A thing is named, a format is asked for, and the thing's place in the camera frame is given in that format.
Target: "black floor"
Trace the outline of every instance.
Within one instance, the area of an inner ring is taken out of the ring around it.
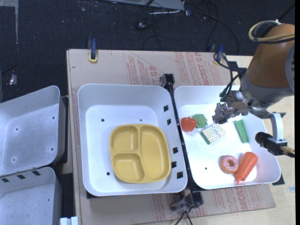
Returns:
[[[281,18],[295,24],[295,0],[186,0],[184,12],[149,15],[161,11],[99,0],[19,0],[18,44],[13,7],[0,7],[0,67],[3,101],[57,85],[68,93],[66,50],[86,48],[88,37],[97,38],[97,49],[214,51],[253,55],[257,44],[248,38],[256,23]],[[153,25],[137,30],[139,18]],[[17,82],[9,84],[12,75]]]

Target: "black mouse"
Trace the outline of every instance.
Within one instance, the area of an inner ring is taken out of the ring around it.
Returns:
[[[135,27],[138,30],[143,30],[143,29],[150,27],[151,25],[152,25],[151,20],[147,17],[143,17],[143,18],[137,20]]]

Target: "toy donut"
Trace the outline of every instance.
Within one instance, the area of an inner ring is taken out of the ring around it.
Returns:
[[[235,173],[239,168],[239,162],[231,155],[222,156],[220,159],[220,168],[227,174]]]

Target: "green block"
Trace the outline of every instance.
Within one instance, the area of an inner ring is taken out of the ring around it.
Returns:
[[[242,143],[248,143],[249,138],[243,120],[234,121],[235,127],[238,130]]]

